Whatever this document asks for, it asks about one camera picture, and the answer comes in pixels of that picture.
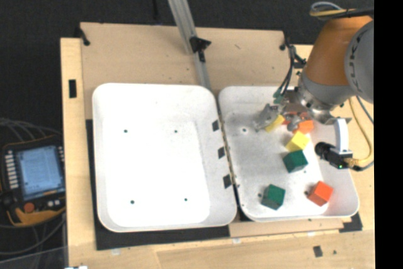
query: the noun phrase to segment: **red button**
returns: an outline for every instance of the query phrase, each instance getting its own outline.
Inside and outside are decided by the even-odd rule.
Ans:
[[[35,205],[31,202],[24,204],[25,213],[32,213],[35,210]]]

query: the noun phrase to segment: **cube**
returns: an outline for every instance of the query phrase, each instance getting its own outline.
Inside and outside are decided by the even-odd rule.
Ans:
[[[333,193],[333,187],[318,181],[315,187],[308,194],[308,199],[319,206],[326,204]]]
[[[264,189],[263,198],[261,203],[264,206],[267,206],[273,210],[277,210],[280,206],[283,205],[285,196],[285,190],[270,184],[268,187]]]
[[[269,124],[265,129],[267,132],[271,132],[273,129],[277,128],[279,125],[283,124],[285,118],[282,115],[278,115],[275,121]]]
[[[297,131],[285,146],[290,152],[302,151],[309,143],[309,138],[301,131]]]
[[[283,158],[283,162],[289,173],[300,171],[308,165],[308,160],[303,151],[290,152]]]
[[[297,131],[299,131],[306,135],[306,134],[309,134],[309,132],[311,132],[313,129],[314,129],[314,121],[305,120],[298,124],[297,129],[293,130],[293,133],[295,134]]]

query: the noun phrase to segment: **red cube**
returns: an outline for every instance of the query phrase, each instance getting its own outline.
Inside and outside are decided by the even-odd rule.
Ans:
[[[309,120],[305,120],[303,122],[300,122],[298,124],[298,128],[293,130],[293,133],[300,131],[303,134],[308,134],[309,132],[311,132],[314,129],[314,121],[309,119]]]
[[[310,191],[308,199],[322,206],[330,200],[332,193],[333,187],[325,184],[323,181],[318,181],[316,186]]]

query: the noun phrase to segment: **green cube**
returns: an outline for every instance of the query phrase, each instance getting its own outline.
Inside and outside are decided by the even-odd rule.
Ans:
[[[293,151],[283,158],[284,165],[289,173],[299,171],[308,165],[303,151]]]
[[[284,202],[285,190],[270,184],[264,189],[262,204],[273,210],[277,210]]]

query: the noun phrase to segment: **white plastic tray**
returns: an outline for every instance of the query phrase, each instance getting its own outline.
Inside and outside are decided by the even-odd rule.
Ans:
[[[273,105],[277,87],[231,86],[219,94],[219,105],[229,158],[235,175],[241,209],[250,219],[268,222],[281,219],[348,217],[359,206],[358,196],[348,169],[336,169],[320,160],[314,145],[319,141],[336,144],[333,126],[315,123],[304,149],[308,165],[288,173],[283,157],[293,134],[282,125],[271,132],[255,131],[253,122],[267,103]],[[307,198],[307,192],[322,180],[334,188],[329,203],[318,206]],[[264,189],[273,184],[285,189],[283,205],[273,210],[261,205]]]
[[[201,86],[97,87],[94,165],[103,225],[134,232],[230,223],[237,205],[224,181],[230,171],[218,120],[215,98]]]

